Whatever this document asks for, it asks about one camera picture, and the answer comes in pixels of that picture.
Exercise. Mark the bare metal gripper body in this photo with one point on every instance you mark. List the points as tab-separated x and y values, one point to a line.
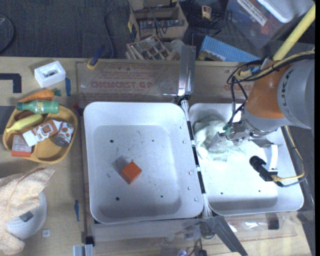
241	132

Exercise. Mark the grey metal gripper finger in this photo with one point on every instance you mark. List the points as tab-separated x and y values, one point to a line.
215	143
226	143

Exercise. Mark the pale green cloth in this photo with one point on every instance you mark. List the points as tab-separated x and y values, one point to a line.
207	130

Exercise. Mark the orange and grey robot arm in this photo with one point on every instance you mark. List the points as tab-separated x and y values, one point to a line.
282	100

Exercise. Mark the white plastic tray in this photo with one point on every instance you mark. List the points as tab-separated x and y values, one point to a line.
140	140
240	185

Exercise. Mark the blue corrugated box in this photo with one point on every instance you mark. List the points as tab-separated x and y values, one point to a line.
225	51

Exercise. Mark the orange cube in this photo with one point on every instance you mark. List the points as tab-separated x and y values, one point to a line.
130	172

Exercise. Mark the brown cardboard board red print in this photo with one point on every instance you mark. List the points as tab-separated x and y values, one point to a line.
140	80

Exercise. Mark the wooden box with compartments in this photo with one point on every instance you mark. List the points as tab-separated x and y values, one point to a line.
147	48

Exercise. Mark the brown cardboard box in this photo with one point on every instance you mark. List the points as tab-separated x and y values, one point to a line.
172	30

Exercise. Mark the white can with red dots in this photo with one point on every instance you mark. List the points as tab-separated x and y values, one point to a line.
64	135

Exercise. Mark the yellow divided plate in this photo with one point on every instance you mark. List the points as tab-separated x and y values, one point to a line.
50	152

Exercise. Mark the white and brown carton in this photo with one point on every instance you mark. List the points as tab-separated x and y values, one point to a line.
41	132

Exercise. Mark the white foam box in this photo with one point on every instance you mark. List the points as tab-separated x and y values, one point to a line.
50	75

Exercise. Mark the green bottle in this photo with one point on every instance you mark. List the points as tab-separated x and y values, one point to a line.
40	106

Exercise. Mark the orange carrot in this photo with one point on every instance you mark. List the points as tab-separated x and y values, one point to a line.
40	95

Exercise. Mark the yellow banana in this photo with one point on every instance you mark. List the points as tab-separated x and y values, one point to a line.
26	122

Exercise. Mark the small white square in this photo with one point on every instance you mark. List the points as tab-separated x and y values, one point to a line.
46	233

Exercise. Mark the brown sausage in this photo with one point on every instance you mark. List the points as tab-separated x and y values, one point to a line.
23	114

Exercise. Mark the orange and white packet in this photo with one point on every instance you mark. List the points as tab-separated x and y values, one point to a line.
21	148

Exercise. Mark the white bowl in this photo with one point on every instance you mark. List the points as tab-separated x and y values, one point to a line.
32	225

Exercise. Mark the beige towel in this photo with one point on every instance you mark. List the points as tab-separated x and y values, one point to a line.
17	190

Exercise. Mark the black cylinder on white bracket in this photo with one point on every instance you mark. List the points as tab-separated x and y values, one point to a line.
261	167

